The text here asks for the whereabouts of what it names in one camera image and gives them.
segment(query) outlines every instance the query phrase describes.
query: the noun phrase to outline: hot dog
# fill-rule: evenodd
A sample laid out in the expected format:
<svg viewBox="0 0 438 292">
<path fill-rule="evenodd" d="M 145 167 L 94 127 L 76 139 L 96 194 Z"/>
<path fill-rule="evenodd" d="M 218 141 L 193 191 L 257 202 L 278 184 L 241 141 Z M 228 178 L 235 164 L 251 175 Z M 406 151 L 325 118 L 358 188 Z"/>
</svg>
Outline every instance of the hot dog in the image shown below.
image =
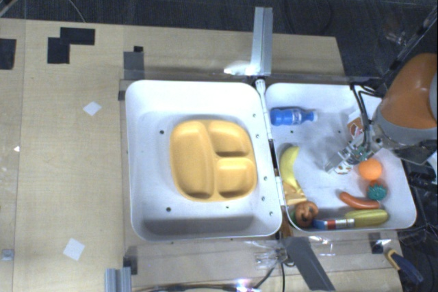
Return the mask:
<svg viewBox="0 0 438 292">
<path fill-rule="evenodd" d="M 339 195 L 339 199 L 345 204 L 348 204 L 348 206 L 355 209 L 377 209 L 380 207 L 378 201 L 361 200 L 360 198 L 351 196 L 348 192 L 342 192 Z"/>
</svg>

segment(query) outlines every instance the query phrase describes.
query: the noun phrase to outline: orange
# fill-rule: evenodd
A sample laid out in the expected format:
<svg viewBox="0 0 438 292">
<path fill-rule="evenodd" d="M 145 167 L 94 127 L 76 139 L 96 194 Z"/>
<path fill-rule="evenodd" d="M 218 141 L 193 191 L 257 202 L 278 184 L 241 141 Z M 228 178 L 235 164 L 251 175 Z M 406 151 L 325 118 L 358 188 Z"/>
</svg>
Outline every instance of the orange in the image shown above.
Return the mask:
<svg viewBox="0 0 438 292">
<path fill-rule="evenodd" d="M 376 159 L 370 158 L 359 164 L 358 171 L 362 178 L 373 181 L 382 175 L 382 164 Z"/>
</svg>

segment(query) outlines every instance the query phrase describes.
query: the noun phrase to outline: blue plastic water bottle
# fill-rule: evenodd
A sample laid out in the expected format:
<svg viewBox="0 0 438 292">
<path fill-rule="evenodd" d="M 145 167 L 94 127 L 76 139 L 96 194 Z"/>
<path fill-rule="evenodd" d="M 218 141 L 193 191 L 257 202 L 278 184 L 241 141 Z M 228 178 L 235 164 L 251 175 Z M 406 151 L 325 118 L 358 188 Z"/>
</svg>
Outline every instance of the blue plastic water bottle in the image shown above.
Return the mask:
<svg viewBox="0 0 438 292">
<path fill-rule="evenodd" d="M 292 109 L 272 109 L 270 113 L 272 125 L 297 125 L 306 120 L 315 122 L 318 115 L 314 111 L 305 111 L 299 107 Z"/>
</svg>

